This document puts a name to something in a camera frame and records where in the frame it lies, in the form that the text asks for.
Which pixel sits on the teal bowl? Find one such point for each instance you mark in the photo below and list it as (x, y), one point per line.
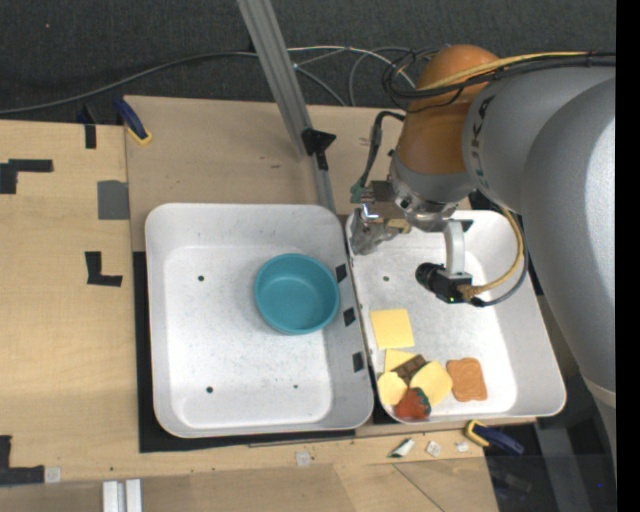
(295, 295)

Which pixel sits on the yellow rounded toy food piece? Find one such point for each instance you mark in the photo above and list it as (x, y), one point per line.
(434, 382)

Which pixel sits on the pale yellow bread slice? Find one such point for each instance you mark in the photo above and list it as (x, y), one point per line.
(391, 387)

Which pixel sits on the brown toast slice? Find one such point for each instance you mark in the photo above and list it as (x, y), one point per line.
(467, 380)

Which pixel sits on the white plastic tray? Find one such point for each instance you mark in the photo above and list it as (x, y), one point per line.
(450, 325)
(240, 360)

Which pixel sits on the yellow square cheese slice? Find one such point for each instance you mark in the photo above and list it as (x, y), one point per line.
(392, 327)

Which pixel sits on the black cylinder on white bracket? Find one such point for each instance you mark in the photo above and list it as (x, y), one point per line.
(442, 282)

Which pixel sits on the yellow cheese wedge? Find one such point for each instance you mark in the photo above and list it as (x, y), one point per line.
(395, 358)

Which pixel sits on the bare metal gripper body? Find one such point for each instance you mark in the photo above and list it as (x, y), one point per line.
(386, 199)

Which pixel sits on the brown chocolate biscuit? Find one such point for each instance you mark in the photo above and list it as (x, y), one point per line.
(410, 369)

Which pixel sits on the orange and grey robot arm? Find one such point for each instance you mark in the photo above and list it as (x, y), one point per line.
(550, 165)

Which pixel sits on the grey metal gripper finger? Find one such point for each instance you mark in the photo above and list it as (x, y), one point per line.
(361, 235)
(384, 232)

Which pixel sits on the red strawberry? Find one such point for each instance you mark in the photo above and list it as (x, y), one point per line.
(411, 406)

